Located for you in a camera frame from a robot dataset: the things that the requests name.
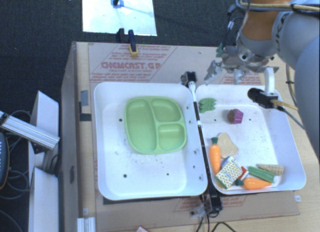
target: cardboard box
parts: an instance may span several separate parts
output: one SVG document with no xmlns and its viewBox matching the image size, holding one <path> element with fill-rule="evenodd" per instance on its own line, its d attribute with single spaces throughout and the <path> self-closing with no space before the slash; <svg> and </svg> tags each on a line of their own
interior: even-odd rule
<svg viewBox="0 0 320 232">
<path fill-rule="evenodd" d="M 191 217 L 192 209 L 201 204 L 198 196 L 110 203 L 99 193 L 91 124 L 94 85 L 104 81 L 178 83 L 186 71 L 196 71 L 197 85 L 202 85 L 206 69 L 216 54 L 213 47 L 138 45 L 138 48 L 140 56 L 131 57 L 127 44 L 72 44 L 61 89 L 60 185 L 65 231 L 76 231 L 77 218 L 83 217 L 83 208 L 89 209 L 89 216 L 96 217 L 99 232 L 199 223 L 198 218 Z M 218 83 L 232 82 L 232 75 L 220 76 Z M 261 80 L 259 75 L 249 74 L 242 83 L 257 85 Z M 85 103 L 82 103 L 82 94 L 87 97 Z M 213 222 L 299 214 L 292 191 L 223 196 L 221 200 L 223 209 Z"/>
</svg>

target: orange carrot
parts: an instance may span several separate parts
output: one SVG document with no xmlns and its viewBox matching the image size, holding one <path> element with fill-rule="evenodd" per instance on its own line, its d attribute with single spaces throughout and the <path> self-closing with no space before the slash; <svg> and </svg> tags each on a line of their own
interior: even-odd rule
<svg viewBox="0 0 320 232">
<path fill-rule="evenodd" d="M 247 189 L 247 190 L 259 190 L 259 189 L 263 189 L 267 186 L 270 186 L 271 182 L 266 181 L 266 180 L 262 180 L 259 178 L 245 178 L 243 181 L 243 186 Z"/>
<path fill-rule="evenodd" d="M 221 155 L 220 155 L 220 147 L 217 145 L 218 138 L 212 138 L 212 145 L 209 149 L 209 156 L 211 167 L 213 169 L 214 175 L 216 175 L 221 168 Z"/>
</svg>

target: black floor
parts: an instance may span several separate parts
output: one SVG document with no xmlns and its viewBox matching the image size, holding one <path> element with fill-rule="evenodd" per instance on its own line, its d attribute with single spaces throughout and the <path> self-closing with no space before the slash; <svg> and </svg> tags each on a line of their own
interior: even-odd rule
<svg viewBox="0 0 320 232">
<path fill-rule="evenodd" d="M 225 35 L 227 10 L 234 0 L 153 0 L 158 36 L 137 43 L 218 46 Z M 60 101 L 64 69 L 72 41 L 115 42 L 114 34 L 82 31 L 82 0 L 0 0 L 0 111 L 32 111 L 37 91 Z M 11 166 L 28 166 L 26 141 L 12 151 Z M 0 195 L 12 192 L 8 188 Z M 28 231 L 29 194 L 0 198 L 0 210 Z M 0 232 L 18 231 L 0 212 Z"/>
</svg>

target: table surface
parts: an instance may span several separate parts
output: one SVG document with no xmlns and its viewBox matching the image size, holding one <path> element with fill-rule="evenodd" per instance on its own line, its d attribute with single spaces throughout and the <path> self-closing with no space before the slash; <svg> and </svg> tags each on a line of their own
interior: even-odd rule
<svg viewBox="0 0 320 232">
<path fill-rule="evenodd" d="M 88 43 L 77 43 L 77 56 L 81 57 L 77 61 L 78 69 L 78 88 L 81 88 L 89 82 L 89 66 L 88 66 Z M 280 93 L 282 101 L 292 104 L 288 85 L 285 83 L 286 79 L 286 66 L 276 57 L 269 63 L 269 66 L 278 66 L 279 70 L 275 74 L 275 88 Z M 83 107 L 82 112 L 90 113 L 91 111 Z M 298 112 L 293 109 L 289 110 L 295 117 L 299 117 Z M 289 124 L 292 130 L 292 134 L 302 161 L 302 165 L 306 175 L 306 184 L 304 188 L 296 191 L 294 194 L 299 196 L 300 201 L 297 203 L 300 215 L 297 216 L 285 216 L 285 217 L 273 217 L 263 219 L 252 220 L 239 220 L 227 222 L 237 232 L 274 232 L 274 231 L 294 231 L 294 232 L 306 232 L 317 231 L 320 227 L 320 167 L 319 161 L 314 154 L 311 144 L 309 143 L 306 133 L 291 119 L 289 118 Z M 91 131 L 90 123 L 81 123 L 80 131 Z M 90 133 L 84 133 L 80 136 L 80 142 L 82 146 L 87 146 L 92 140 Z M 93 183 L 87 183 L 88 180 L 93 180 L 93 153 L 92 149 L 81 148 L 81 174 L 83 176 L 82 204 L 84 207 L 88 207 L 89 216 L 95 215 L 95 189 Z M 215 223 L 210 224 L 210 230 L 213 229 Z M 149 232 L 194 232 L 197 230 L 198 225 L 182 225 L 175 227 L 163 227 L 163 228 L 150 228 Z M 199 230 L 200 232 L 207 231 L 208 226 L 204 223 Z M 220 224 L 217 228 L 218 232 L 229 232 L 229 228 Z"/>
</svg>

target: green plate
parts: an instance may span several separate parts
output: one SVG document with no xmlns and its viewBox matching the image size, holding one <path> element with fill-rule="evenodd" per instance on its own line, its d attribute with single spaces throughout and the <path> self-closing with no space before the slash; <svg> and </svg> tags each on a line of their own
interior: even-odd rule
<svg viewBox="0 0 320 232">
<path fill-rule="evenodd" d="M 129 100 L 124 123 L 131 147 L 142 154 L 177 151 L 187 141 L 181 108 L 167 97 L 145 96 Z"/>
</svg>

